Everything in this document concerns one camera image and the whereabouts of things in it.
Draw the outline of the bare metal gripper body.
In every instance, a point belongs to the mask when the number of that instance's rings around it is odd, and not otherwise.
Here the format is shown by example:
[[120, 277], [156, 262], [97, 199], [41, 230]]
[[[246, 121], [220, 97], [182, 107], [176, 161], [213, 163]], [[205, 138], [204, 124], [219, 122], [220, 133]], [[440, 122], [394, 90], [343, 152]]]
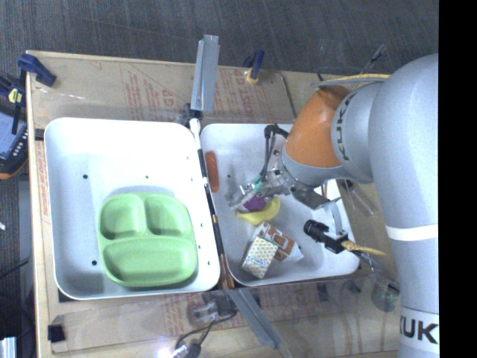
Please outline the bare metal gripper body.
[[294, 184], [287, 168], [283, 164], [265, 163], [260, 172], [249, 183], [252, 193], [258, 198], [272, 198], [278, 195], [290, 195]]

